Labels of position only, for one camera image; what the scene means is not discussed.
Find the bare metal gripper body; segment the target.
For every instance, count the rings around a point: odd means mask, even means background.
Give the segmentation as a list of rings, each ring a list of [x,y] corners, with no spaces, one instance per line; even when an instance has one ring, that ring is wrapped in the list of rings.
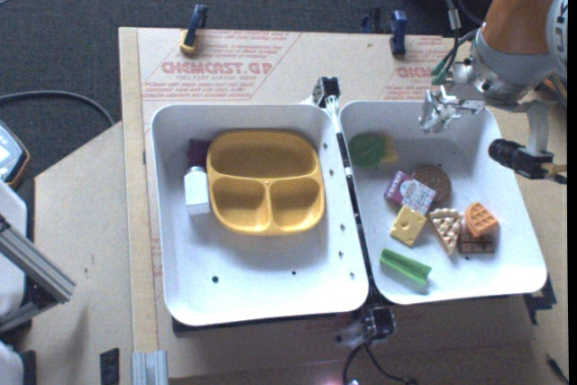
[[[541,83],[541,72],[517,65],[494,69],[481,60],[466,60],[453,64],[452,78],[451,108],[457,114],[478,114],[486,106],[516,108]]]

